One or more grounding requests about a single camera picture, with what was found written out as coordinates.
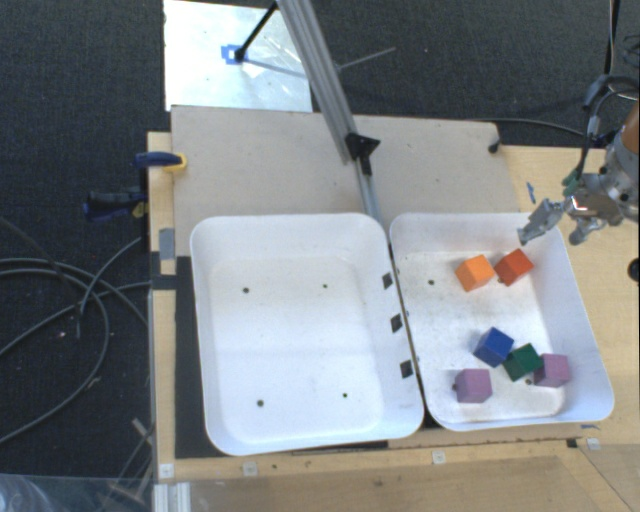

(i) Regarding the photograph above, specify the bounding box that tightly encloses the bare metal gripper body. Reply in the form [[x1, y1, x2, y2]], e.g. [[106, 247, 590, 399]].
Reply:
[[563, 168, 640, 227]]

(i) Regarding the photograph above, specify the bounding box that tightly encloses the red cube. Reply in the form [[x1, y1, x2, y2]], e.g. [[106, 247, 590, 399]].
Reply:
[[493, 248, 535, 288]]

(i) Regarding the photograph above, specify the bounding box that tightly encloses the orange cube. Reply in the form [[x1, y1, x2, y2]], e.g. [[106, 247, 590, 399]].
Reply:
[[454, 253, 497, 293]]

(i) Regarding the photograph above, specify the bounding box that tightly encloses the blue cube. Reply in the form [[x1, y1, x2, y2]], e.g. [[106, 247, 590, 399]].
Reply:
[[472, 326, 516, 369]]

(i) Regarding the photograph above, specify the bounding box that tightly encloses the white plastic tray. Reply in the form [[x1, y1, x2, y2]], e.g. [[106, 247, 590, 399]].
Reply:
[[388, 211, 616, 433], [188, 212, 426, 457]]

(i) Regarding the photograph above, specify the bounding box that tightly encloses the green cube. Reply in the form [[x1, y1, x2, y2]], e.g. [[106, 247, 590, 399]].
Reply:
[[501, 342, 545, 383]]

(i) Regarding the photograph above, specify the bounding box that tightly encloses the purple cube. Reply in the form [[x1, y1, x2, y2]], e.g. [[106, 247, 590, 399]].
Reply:
[[532, 352, 572, 389], [453, 368, 494, 405]]

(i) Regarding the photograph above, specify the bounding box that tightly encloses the thin black rod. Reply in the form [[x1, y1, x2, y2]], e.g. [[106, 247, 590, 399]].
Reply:
[[386, 234, 426, 419]]

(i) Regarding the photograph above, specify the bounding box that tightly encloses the brown cardboard board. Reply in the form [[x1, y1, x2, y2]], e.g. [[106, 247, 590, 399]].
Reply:
[[169, 103, 522, 261]]

